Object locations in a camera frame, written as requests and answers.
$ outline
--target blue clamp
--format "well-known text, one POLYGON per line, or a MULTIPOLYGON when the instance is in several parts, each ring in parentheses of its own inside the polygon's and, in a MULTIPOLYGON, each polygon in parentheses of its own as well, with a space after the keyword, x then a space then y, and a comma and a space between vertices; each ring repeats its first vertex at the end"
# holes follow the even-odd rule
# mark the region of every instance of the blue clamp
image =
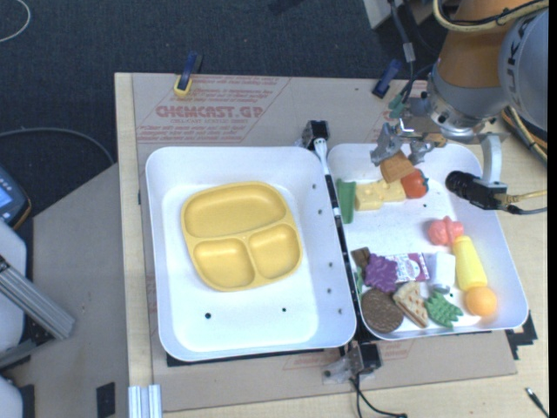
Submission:
POLYGON ((185 61, 182 76, 179 76, 174 84, 174 94, 176 94, 179 98, 183 98, 190 91, 191 74, 199 68, 200 63, 201 56, 199 56, 196 51, 190 51, 188 58, 185 61))
POLYGON ((397 59, 393 59, 388 68, 383 71, 383 75, 381 76, 379 82, 375 85, 375 88, 373 88, 372 93, 381 99, 384 98, 386 93, 389 91, 389 82, 394 79, 401 68, 402 62, 397 59))

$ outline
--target electronic device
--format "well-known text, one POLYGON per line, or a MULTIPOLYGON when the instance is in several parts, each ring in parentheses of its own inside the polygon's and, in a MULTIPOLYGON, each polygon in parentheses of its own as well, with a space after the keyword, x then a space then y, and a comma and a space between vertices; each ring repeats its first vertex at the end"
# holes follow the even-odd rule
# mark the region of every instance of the electronic device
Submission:
POLYGON ((17 229, 31 210, 31 202, 21 186, 0 166, 0 221, 17 229))

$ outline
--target yellow bottle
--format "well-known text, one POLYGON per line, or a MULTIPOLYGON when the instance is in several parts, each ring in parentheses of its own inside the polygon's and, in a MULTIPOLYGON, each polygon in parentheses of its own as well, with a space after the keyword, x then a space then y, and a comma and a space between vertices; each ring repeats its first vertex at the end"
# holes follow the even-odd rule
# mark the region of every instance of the yellow bottle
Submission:
POLYGON ((474 287, 485 287, 486 273, 470 237, 460 235, 454 239, 453 253, 456 259, 456 280, 459 288, 468 291, 474 287))

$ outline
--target white bracket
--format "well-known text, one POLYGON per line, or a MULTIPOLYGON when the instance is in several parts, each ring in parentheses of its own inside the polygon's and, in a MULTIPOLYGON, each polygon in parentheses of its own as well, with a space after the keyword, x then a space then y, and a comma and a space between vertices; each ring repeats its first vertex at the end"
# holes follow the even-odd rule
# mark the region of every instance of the white bracket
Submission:
POLYGON ((478 138, 484 155, 484 170, 481 182, 485 185, 499 183, 503 161, 501 137, 496 133, 481 133, 478 135, 478 138))
POLYGON ((129 418, 163 418, 163 402, 160 386, 151 384, 147 388, 128 387, 129 418))

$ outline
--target cardboard sheet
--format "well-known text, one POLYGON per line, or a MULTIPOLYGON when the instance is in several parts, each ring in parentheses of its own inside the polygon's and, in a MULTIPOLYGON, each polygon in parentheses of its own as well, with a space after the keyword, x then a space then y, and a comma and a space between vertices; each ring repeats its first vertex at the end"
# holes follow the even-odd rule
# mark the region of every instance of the cardboard sheet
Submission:
MULTIPOLYGON (((133 95, 141 194, 148 156, 167 145, 295 145, 309 120, 326 120, 329 148, 377 139, 388 102, 406 83, 392 81, 385 99, 368 79, 193 76, 191 93, 178 99, 172 74, 134 74, 133 95)), ((425 83, 418 82, 419 94, 425 83)), ((323 380, 322 368, 339 350, 282 354, 191 365, 168 364, 158 338, 156 284, 147 203, 142 204, 146 283, 154 381, 165 411, 350 391, 323 380)), ((383 366, 363 388, 514 374, 505 332, 417 340, 379 341, 383 366)))

